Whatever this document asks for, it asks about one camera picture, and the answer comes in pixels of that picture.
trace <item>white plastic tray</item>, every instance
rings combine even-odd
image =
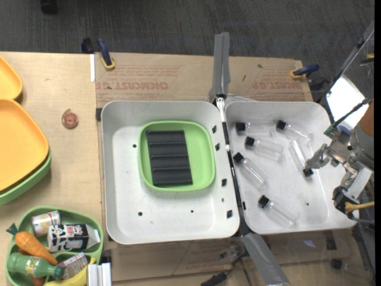
[[[323,134],[330,122],[322,106],[313,102],[231,102],[226,106],[225,112],[233,155],[240,152],[255,161],[257,166],[268,175],[269,188],[266,195],[269,198],[275,198],[290,212],[299,216],[296,228],[293,229],[282,228],[270,220],[257,205],[261,193],[253,188],[236,164],[241,198],[246,207],[243,212],[250,229],[259,234],[277,234],[350,228],[355,225],[355,221],[349,220],[333,205],[332,192],[340,185],[345,174],[342,166],[333,167],[328,164],[322,169],[313,170],[314,174],[305,178],[296,168],[288,151],[291,140],[282,133],[275,131],[273,137],[264,138],[284,146],[285,159],[279,164],[255,155],[253,151],[245,148],[245,136],[238,135],[235,130],[236,122],[269,120],[275,126],[277,120],[284,120],[313,132],[313,141],[309,145],[307,143],[302,145],[307,152],[306,155],[311,156],[323,143],[329,145],[331,142]]]
[[[107,230],[120,244],[227,238],[239,215],[219,111],[207,102],[114,101],[102,110]],[[209,133],[216,176],[192,192],[150,189],[142,180],[138,140],[142,126],[159,120],[196,122]]]

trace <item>tin can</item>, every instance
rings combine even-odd
[[[59,211],[44,213],[32,216],[32,226],[35,236],[43,236],[48,234],[49,226],[60,225],[61,215]]]

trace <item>wooden table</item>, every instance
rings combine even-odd
[[[97,75],[97,83],[92,82],[91,55],[27,52],[0,52],[0,55],[14,67],[22,78],[24,83],[23,93],[18,101],[41,127],[52,151],[51,170],[48,175],[21,197],[0,206],[0,225],[3,229],[3,233],[0,236],[0,268],[4,268],[5,255],[11,241],[11,235],[6,233],[5,230],[13,222],[17,223],[19,218],[32,207],[41,205],[57,206],[91,215],[99,222],[102,222],[106,232],[103,206],[104,196],[102,193],[104,190],[104,183],[102,181],[102,154],[99,152],[102,137],[99,130],[100,122],[95,118],[95,112],[97,105],[102,107],[104,102],[107,101],[105,99],[107,91],[113,89],[107,88],[107,85],[104,84],[107,82],[105,81],[105,76],[102,76],[100,73]],[[212,57],[182,57],[183,59],[181,60],[179,56],[170,57],[151,54],[115,54],[114,56],[116,62],[123,60],[126,65],[131,65],[133,61],[136,64],[147,62],[147,64],[144,64],[146,67],[152,66],[152,64],[161,67],[165,66],[168,61],[166,58],[171,58],[172,60],[177,60],[178,64],[185,66],[182,70],[183,75],[184,71],[187,73],[186,66],[191,65],[188,67],[188,80],[191,80],[189,75],[193,73],[198,78],[201,77],[204,80],[203,84],[211,82]],[[239,57],[230,59],[232,82],[238,83],[237,77],[243,78],[242,74],[247,70],[242,65],[243,61],[247,62],[249,60]],[[250,60],[250,62],[253,61],[256,62],[256,67],[258,65],[263,66],[263,64],[270,61],[272,63],[286,63],[287,65],[290,63],[290,60],[275,59],[256,60],[254,58],[254,60]],[[293,65],[301,66],[301,63],[293,61]],[[194,69],[197,67],[199,67],[198,69],[203,69],[205,75],[195,73]],[[304,81],[303,84],[302,91],[306,96],[305,99],[312,100],[311,95],[306,89],[306,87],[308,88],[306,82]],[[122,99],[126,96],[123,93],[117,94],[117,97]],[[67,109],[71,109],[78,115],[79,124],[74,129],[67,129],[61,123],[61,116]],[[360,260],[358,248],[353,238],[350,237],[350,231],[337,231],[334,234],[336,242],[337,239],[340,242],[345,242],[345,245],[342,246],[341,255],[352,254]],[[278,245],[278,249],[281,250],[281,247],[288,243],[300,242],[303,239],[300,236],[292,235],[287,239],[284,237],[274,237],[272,241],[274,247]],[[311,236],[311,238],[314,238],[319,243],[323,238],[317,234]],[[118,245],[106,241],[105,248],[118,249]],[[170,261],[170,254],[166,254],[165,251],[160,252],[160,248],[156,248],[154,253],[162,253],[161,255],[166,255],[169,259],[161,260],[161,262],[156,260],[155,268],[152,268],[149,267],[152,265],[149,260],[145,262],[144,257],[143,259],[139,258],[139,253],[144,251],[144,247],[121,248],[126,251],[130,249],[130,251],[134,251],[137,254],[135,254],[135,257],[133,253],[127,254],[127,257],[124,257],[124,260],[129,258],[127,260],[128,268],[126,268],[126,270],[131,271],[129,281],[118,281],[115,282],[115,285],[199,285],[212,275],[212,273],[197,273],[154,278],[155,275],[159,275],[160,271],[163,271],[166,261]],[[283,252],[280,250],[278,251],[280,258],[282,258],[282,255],[283,257],[287,255],[285,253],[282,254]],[[321,257],[321,259],[319,259],[319,255],[322,254],[318,250],[315,253],[316,255],[310,258],[313,261],[307,261],[309,258],[306,258],[306,261],[300,263],[297,260],[299,256],[291,254],[288,254],[289,259],[287,261],[284,259],[283,263],[288,265],[282,266],[282,269],[293,285],[305,285],[307,278],[311,285],[341,285],[344,283],[346,285],[365,285],[362,279],[332,273],[327,259],[330,254],[327,254],[327,251],[324,252],[324,257]],[[243,270],[244,268],[247,269],[248,276],[254,285],[264,285],[258,271],[249,259],[244,259],[242,263],[238,263],[235,266],[236,270],[229,275],[225,285],[249,285]],[[134,272],[137,271],[139,271],[139,274],[134,276]],[[168,275],[171,274],[175,275],[176,273],[169,271]],[[0,284],[10,285],[4,270],[0,270]]]

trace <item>orange plate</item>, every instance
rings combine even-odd
[[[0,56],[0,99],[16,99],[23,89],[23,81],[7,61]]]
[[[46,136],[24,108],[0,100],[0,191],[23,179],[48,155]]]

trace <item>green bottle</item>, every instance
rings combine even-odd
[[[41,257],[22,255],[19,252],[12,253],[9,256],[7,267],[10,272],[22,273],[32,278],[50,275],[60,279],[65,270],[63,267],[50,265]]]

